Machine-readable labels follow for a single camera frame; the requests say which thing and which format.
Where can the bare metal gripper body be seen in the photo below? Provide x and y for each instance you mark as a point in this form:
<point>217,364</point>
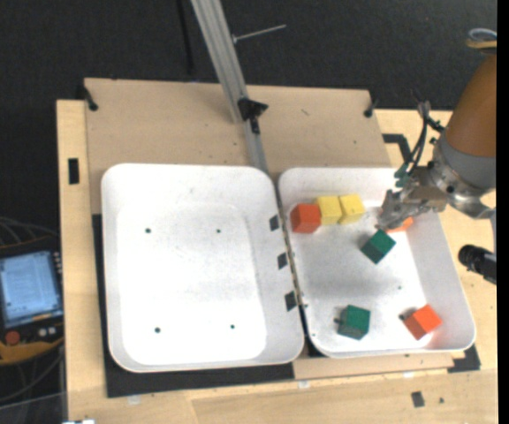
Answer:
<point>431,192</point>

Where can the green cube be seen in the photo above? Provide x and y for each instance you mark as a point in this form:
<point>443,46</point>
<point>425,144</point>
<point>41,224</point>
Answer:
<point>354,323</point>
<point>378,246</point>

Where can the yellow cube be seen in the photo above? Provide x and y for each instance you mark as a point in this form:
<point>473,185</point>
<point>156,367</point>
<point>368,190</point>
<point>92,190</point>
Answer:
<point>329,210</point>
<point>351,208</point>

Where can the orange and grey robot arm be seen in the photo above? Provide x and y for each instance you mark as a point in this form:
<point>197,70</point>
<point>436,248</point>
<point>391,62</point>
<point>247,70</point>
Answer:
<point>475,117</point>

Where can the black cylinder on white bracket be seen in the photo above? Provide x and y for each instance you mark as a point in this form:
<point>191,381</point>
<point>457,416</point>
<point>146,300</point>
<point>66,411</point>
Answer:
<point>480,259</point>

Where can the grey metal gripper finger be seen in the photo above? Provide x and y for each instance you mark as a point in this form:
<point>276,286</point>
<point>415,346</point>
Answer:
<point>402,214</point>
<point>387,210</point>

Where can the orange cube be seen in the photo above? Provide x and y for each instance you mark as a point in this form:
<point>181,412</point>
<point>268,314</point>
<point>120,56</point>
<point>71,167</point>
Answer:
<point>423,321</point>
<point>405,224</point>
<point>305,218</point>

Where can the white plastic tray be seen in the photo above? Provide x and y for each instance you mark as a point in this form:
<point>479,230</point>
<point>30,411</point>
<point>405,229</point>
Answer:
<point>192,272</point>
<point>351,281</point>

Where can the thin black and white rod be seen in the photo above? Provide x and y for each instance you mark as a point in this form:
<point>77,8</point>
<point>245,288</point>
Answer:
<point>290,259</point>

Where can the pale wood board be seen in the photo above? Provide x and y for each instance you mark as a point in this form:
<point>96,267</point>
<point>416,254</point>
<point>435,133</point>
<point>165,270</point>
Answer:
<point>170,126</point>

